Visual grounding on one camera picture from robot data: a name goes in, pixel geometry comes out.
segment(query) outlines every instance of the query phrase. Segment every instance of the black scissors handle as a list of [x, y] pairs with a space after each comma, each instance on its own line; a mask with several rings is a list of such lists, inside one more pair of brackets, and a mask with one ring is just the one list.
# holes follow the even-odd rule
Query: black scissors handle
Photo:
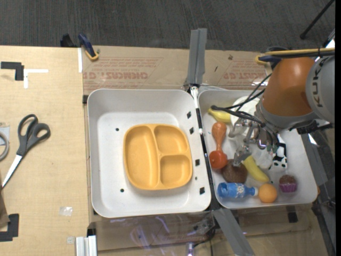
[[[21, 130], [25, 122], [33, 118], [32, 122], [28, 125], [26, 133], [21, 134]], [[46, 131], [43, 135], [38, 137], [40, 131]], [[38, 118], [34, 114], [27, 115], [24, 117], [18, 126], [18, 136], [19, 136], [19, 149], [17, 155], [24, 156], [34, 145], [38, 142], [49, 138], [51, 135], [51, 130], [49, 126], [45, 123], [38, 123]]]

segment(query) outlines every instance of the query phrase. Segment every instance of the blue tool handle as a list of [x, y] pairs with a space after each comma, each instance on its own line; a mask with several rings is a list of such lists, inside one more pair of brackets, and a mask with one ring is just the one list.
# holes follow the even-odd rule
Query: blue tool handle
[[[30, 119], [33, 118], [33, 121], [28, 125], [27, 129], [26, 129], [26, 133], [24, 135], [21, 134], [22, 131], [22, 127], [24, 126], [25, 122]], [[36, 125], [38, 123], [38, 118], [36, 115], [34, 114], [30, 114], [27, 115], [26, 117], [24, 117], [21, 122], [19, 123], [18, 126], [18, 136], [19, 136], [19, 149], [17, 151], [17, 155], [20, 156], [24, 156], [26, 151], [26, 147], [27, 147], [27, 141], [29, 139], [29, 137], [32, 135], [33, 133], [33, 127], [34, 125]]]
[[[46, 131], [43, 135], [40, 137], [38, 136], [40, 131]], [[49, 126], [45, 123], [38, 123], [33, 127], [33, 133], [31, 137], [28, 139], [27, 146], [26, 146], [26, 152], [28, 152], [34, 145], [36, 145], [38, 142], [48, 139], [51, 135], [51, 130]]]
[[78, 39], [80, 41], [80, 44], [85, 46], [85, 49], [90, 54], [90, 56], [95, 57], [96, 56], [95, 51], [94, 51], [90, 41], [86, 38], [85, 34], [83, 34], [83, 33], [78, 34]]

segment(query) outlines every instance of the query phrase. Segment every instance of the white plate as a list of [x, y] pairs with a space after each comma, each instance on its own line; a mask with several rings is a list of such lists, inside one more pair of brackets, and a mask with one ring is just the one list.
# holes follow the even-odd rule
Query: white plate
[[[208, 208], [211, 194], [196, 117], [193, 98], [181, 90], [92, 92], [88, 97], [88, 121], [95, 211], [103, 217], [118, 218]], [[123, 162], [124, 134], [134, 125], [147, 123], [172, 124], [187, 135], [193, 175], [185, 186], [150, 191], [140, 190], [129, 182]]]
[[[251, 91], [239, 90], [206, 90], [199, 95], [199, 107], [202, 118], [202, 128], [205, 136], [205, 143], [208, 154], [215, 150], [216, 143], [211, 134], [212, 125], [216, 122], [213, 116], [207, 113], [207, 110], [212, 106], [228, 107], [231, 106], [237, 99], [248, 96]], [[226, 138], [222, 144], [223, 151], [227, 154], [228, 159], [233, 159], [234, 152], [237, 148], [235, 140], [228, 137], [228, 133], [232, 129], [232, 125], [228, 125]], [[287, 146], [287, 162], [288, 167], [283, 170], [264, 170], [269, 176], [277, 189], [278, 197], [275, 202], [270, 204], [262, 203], [258, 197], [245, 198], [219, 198], [217, 192], [216, 197], [220, 204], [228, 209], [246, 209], [251, 207], [276, 206], [276, 205], [292, 205], [292, 204], [307, 204], [313, 202], [317, 195], [317, 185], [306, 155], [306, 151], [301, 139], [301, 136], [296, 130], [284, 131], [280, 133]], [[279, 178], [283, 174], [292, 174], [297, 180], [297, 190], [294, 193], [282, 193], [278, 187]], [[213, 182], [215, 191], [220, 182], [224, 182], [219, 171], [212, 170]], [[247, 177], [246, 186], [257, 187], [261, 186], [261, 182]]]

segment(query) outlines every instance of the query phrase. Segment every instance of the orange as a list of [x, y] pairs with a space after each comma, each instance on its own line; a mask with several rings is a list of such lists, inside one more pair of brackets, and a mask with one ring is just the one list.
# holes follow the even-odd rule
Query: orange
[[263, 203], [272, 203], [277, 198], [277, 190], [274, 185], [265, 183], [258, 190], [258, 197]]

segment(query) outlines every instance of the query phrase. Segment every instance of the gray carpet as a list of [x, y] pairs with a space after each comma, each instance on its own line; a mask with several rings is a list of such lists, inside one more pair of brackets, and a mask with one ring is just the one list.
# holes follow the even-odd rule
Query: gray carpet
[[69, 33], [93, 45], [188, 49], [190, 30], [208, 29], [206, 49], [265, 51], [320, 46], [335, 28], [330, 0], [0, 0], [0, 44], [60, 46]]

